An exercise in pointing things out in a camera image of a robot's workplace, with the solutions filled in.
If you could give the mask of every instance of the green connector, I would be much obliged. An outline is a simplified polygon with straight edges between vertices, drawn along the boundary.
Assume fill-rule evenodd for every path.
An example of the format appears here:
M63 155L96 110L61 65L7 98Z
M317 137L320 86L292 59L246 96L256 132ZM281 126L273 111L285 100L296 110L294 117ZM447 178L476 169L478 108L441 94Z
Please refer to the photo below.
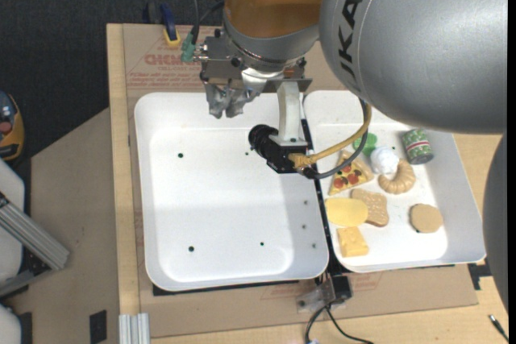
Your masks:
M191 62L194 60L194 52L195 52L195 44L186 44L186 48L181 53L181 62Z
M186 48L188 47L189 44L192 44L192 38L194 37L194 35L192 35L192 32L188 32L188 35L186 36L186 39L185 41L183 42L183 44L181 45L181 50L182 51L185 51Z

